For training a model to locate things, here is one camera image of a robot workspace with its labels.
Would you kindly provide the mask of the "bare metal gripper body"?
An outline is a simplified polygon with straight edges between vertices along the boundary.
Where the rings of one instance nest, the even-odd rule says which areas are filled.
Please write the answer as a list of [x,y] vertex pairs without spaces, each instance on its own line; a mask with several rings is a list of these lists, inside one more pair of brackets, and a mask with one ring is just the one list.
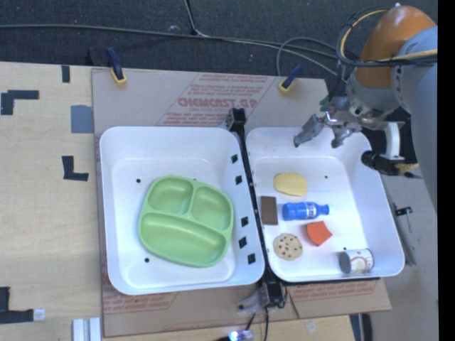
[[325,108],[325,122],[330,126],[354,124],[368,129],[382,126],[382,112],[357,97],[333,97]]

